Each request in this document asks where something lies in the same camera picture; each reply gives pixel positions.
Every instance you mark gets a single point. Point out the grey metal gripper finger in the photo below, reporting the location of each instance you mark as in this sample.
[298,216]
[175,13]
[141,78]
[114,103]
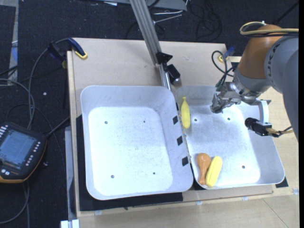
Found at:
[222,106]
[214,103]

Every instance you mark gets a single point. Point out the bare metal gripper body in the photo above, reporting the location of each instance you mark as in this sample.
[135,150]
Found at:
[231,94]

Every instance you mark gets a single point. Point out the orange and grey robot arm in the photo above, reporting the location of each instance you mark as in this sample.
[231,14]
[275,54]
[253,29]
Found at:
[273,58]

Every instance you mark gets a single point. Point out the yellow banana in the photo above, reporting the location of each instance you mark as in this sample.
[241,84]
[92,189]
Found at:
[185,114]

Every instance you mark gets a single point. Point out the white plastic tray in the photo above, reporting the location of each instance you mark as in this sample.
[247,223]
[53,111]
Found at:
[130,148]
[225,146]

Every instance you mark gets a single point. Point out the black block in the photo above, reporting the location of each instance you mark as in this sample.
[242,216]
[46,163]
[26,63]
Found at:
[173,73]

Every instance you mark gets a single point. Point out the orange-brown chicken drumstick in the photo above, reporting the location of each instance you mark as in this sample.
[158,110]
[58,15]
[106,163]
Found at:
[203,163]

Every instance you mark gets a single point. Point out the yellow corn cob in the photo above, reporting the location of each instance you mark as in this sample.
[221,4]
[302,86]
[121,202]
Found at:
[213,171]

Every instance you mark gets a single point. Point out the pale wood board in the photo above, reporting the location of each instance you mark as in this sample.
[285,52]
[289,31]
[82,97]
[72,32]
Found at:
[118,63]

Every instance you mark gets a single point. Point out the black cylinder on white bracket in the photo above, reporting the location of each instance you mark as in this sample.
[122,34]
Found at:
[257,126]

